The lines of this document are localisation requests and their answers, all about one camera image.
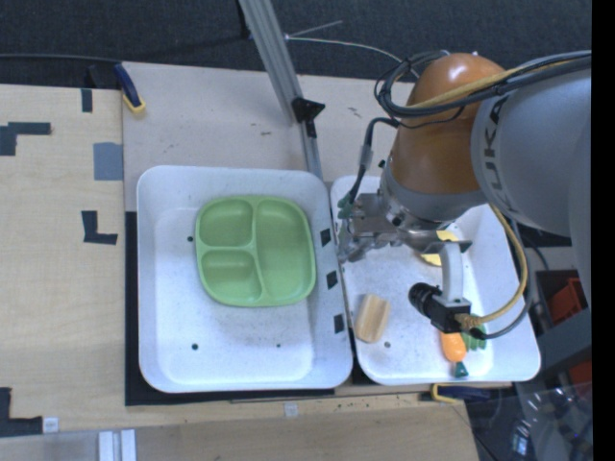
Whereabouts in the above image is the orange carrot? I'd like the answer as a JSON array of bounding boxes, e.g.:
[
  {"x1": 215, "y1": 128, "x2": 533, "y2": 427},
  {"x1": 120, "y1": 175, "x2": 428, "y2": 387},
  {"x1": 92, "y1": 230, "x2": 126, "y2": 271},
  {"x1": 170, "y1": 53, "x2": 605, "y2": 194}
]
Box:
[{"x1": 440, "y1": 325, "x2": 488, "y2": 365}]

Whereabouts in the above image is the tan toy bread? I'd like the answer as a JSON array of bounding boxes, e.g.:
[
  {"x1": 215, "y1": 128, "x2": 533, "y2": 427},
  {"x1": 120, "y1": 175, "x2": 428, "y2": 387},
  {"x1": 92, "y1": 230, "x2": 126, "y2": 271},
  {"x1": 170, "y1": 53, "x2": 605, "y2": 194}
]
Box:
[{"x1": 354, "y1": 293, "x2": 392, "y2": 345}]

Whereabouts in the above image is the yellow banana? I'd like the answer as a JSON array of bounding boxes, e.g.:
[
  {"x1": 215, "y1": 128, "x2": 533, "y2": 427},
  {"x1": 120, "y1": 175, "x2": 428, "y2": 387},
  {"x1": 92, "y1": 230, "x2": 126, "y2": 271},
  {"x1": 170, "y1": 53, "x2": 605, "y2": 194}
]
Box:
[{"x1": 418, "y1": 228, "x2": 462, "y2": 268}]

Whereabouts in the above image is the pale wood board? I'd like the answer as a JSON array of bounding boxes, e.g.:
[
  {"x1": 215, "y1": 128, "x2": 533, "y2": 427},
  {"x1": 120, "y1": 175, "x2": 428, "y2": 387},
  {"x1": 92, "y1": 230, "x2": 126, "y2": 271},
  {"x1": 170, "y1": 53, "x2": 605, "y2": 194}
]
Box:
[{"x1": 121, "y1": 60, "x2": 515, "y2": 426}]

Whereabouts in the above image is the white plastic tray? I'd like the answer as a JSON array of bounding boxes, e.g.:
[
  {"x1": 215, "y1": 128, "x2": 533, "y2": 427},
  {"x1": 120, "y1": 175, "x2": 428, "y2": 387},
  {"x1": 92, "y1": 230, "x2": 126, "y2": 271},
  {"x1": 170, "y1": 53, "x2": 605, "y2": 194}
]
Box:
[
  {"x1": 329, "y1": 174, "x2": 543, "y2": 387},
  {"x1": 135, "y1": 164, "x2": 355, "y2": 395}
]

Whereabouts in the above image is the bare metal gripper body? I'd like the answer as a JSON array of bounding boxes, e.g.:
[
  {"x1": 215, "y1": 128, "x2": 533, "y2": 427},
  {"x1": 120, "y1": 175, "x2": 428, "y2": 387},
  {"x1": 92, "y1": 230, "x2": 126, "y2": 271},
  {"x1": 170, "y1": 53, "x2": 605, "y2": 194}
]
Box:
[{"x1": 346, "y1": 192, "x2": 451, "y2": 250}]

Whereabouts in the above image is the black cylinder on white bracket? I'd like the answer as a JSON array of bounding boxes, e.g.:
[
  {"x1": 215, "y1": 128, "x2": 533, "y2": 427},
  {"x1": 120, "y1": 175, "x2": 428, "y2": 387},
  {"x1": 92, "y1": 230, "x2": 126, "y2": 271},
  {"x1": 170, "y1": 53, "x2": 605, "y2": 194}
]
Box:
[{"x1": 407, "y1": 239, "x2": 475, "y2": 334}]

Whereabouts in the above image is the green divided plate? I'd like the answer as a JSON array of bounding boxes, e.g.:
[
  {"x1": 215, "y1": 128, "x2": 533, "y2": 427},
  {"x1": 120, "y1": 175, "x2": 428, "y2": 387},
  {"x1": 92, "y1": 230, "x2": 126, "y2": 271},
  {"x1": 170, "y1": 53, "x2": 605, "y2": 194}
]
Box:
[{"x1": 194, "y1": 194, "x2": 318, "y2": 308}]

